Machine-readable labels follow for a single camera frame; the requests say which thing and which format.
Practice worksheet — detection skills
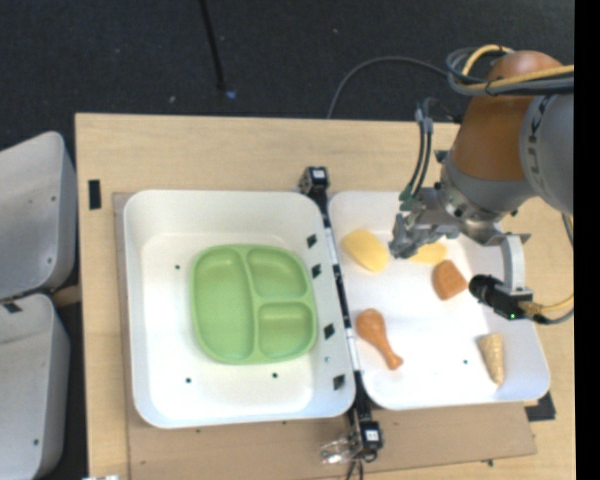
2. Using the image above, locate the thin black and white rod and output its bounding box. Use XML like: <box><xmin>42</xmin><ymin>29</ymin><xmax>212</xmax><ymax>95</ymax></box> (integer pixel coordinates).
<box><xmin>313</xmin><ymin>187</ymin><xmax>371</xmax><ymax>425</ymax></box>

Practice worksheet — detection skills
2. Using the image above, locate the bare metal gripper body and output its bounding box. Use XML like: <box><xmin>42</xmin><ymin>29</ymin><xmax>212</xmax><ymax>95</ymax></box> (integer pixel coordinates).
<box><xmin>408</xmin><ymin>187</ymin><xmax>505</xmax><ymax>245</ymax></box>

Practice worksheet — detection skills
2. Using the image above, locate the black cylinder on white bracket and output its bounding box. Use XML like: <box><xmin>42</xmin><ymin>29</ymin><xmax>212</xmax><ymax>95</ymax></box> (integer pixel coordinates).
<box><xmin>468</xmin><ymin>233</ymin><xmax>535</xmax><ymax>321</ymax></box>

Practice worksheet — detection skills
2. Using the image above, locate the orange toy chicken drumstick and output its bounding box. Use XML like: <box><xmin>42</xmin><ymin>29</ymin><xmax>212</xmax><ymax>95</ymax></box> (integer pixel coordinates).
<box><xmin>355</xmin><ymin>308</ymin><xmax>405</xmax><ymax>371</ymax></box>

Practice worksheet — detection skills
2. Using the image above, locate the white plastic tray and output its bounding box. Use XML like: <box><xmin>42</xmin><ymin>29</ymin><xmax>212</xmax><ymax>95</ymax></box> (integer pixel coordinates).
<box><xmin>327</xmin><ymin>189</ymin><xmax>552</xmax><ymax>412</ymax></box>
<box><xmin>122</xmin><ymin>188</ymin><xmax>358</xmax><ymax>430</ymax></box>

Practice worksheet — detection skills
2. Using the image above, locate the yellow toy food piece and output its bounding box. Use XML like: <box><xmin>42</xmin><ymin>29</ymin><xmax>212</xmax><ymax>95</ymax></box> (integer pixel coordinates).
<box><xmin>408</xmin><ymin>241</ymin><xmax>448</xmax><ymax>267</ymax></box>

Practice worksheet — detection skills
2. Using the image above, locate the orange toy bread slice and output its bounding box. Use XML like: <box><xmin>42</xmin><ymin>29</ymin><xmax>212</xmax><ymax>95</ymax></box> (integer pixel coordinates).
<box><xmin>431</xmin><ymin>259</ymin><xmax>469</xmax><ymax>302</ymax></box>

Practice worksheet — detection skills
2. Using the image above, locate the brown cardboard board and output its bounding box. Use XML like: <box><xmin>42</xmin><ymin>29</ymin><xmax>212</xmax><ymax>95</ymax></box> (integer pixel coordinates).
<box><xmin>111</xmin><ymin>192</ymin><xmax>539</xmax><ymax>468</ymax></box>

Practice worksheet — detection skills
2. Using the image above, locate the black block with thin wires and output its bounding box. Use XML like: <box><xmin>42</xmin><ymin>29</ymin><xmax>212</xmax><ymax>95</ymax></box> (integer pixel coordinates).
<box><xmin>356</xmin><ymin>419</ymin><xmax>386</xmax><ymax>452</ymax></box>
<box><xmin>298</xmin><ymin>165</ymin><xmax>332</xmax><ymax>192</ymax></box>

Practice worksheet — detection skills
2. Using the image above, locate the green divided plate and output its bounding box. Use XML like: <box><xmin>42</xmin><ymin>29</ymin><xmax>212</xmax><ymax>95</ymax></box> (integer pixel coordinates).
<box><xmin>190</xmin><ymin>243</ymin><xmax>318</xmax><ymax>367</ymax></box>

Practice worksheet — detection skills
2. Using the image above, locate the beige toy ice cream cone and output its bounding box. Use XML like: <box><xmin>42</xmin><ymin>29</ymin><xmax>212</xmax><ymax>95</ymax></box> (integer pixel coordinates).
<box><xmin>476</xmin><ymin>332</ymin><xmax>507</xmax><ymax>387</ymax></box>

